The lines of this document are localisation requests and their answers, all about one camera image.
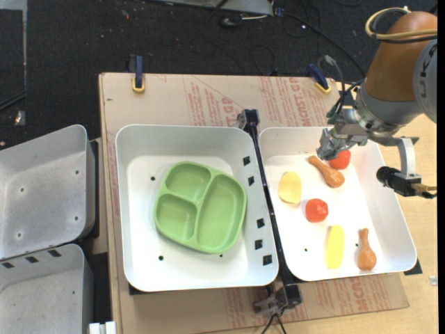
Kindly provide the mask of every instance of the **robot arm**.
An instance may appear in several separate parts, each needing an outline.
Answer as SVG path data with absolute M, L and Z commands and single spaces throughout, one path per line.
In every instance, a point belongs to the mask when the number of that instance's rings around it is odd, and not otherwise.
M 388 34 L 374 33 L 373 24 L 394 10 L 404 15 Z M 355 100 L 345 106 L 342 102 L 334 127 L 323 130 L 317 155 L 330 160 L 341 150 L 365 145 L 369 139 L 397 146 L 401 170 L 382 167 L 377 172 L 379 181 L 402 196 L 433 198 L 429 191 L 437 187 L 422 185 L 421 176 L 415 173 L 414 144 L 419 138 L 393 135 L 422 113 L 437 122 L 437 16 L 386 9 L 370 17 L 366 32 L 385 42 L 379 46 Z

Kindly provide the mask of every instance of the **cardboard sheet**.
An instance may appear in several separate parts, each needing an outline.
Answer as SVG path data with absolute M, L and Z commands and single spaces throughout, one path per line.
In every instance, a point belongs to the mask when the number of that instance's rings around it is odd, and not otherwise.
M 99 77 L 102 135 L 107 142 L 112 209 L 108 221 L 115 240 L 116 276 L 112 281 L 113 320 L 121 333 L 209 333 L 263 326 L 267 317 L 254 313 L 266 299 L 264 288 L 186 290 L 130 294 L 122 264 L 115 135 L 129 124 L 235 125 L 243 109 L 257 109 L 260 128 L 325 126 L 326 112 L 338 99 L 335 83 L 322 94 L 311 78 L 226 77 L 146 74 L 145 92 L 134 93 L 131 75 Z M 398 273 L 326 280 L 299 285 L 303 302 L 287 310 L 283 322 L 338 317 L 409 306 Z

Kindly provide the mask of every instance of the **brown toy drumstick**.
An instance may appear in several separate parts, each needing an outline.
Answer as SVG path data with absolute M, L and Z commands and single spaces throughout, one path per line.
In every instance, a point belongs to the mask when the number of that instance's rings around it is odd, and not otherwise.
M 369 231 L 366 228 L 360 230 L 362 242 L 360 244 L 358 267 L 361 270 L 372 270 L 377 263 L 377 257 L 369 246 L 368 233 Z
M 312 155 L 309 158 L 309 163 L 317 167 L 317 169 L 321 172 L 328 186 L 332 188 L 338 188 L 345 182 L 345 176 L 340 171 L 329 167 L 327 164 L 324 164 L 317 156 Z

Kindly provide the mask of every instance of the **black hole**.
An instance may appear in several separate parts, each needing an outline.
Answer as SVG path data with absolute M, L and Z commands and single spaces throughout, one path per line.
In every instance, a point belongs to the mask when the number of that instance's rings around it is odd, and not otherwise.
M 62 256 L 58 251 L 56 251 L 56 250 L 49 250 L 48 251 L 49 252 L 49 254 L 52 256 L 52 257 L 60 257 L 60 256 Z
M 264 226 L 264 219 L 257 219 L 257 227 L 262 228 Z
M 272 255 L 263 256 L 263 266 L 272 263 Z
M 11 264 L 10 262 L 5 262 L 4 264 L 2 264 L 2 265 L 4 265 L 7 269 L 11 269 L 11 268 L 13 268 L 14 267 L 14 265 L 13 264 Z
M 255 250 L 263 247 L 263 240 L 255 240 Z
M 34 256 L 28 256 L 25 257 L 31 264 L 35 264 L 36 262 L 39 262 Z

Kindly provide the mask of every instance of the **green plate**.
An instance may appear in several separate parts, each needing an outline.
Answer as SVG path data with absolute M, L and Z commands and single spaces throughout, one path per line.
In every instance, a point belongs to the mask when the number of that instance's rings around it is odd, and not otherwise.
M 158 231 L 204 253 L 229 250 L 243 226 L 247 194 L 231 175 L 179 162 L 165 175 L 154 205 Z

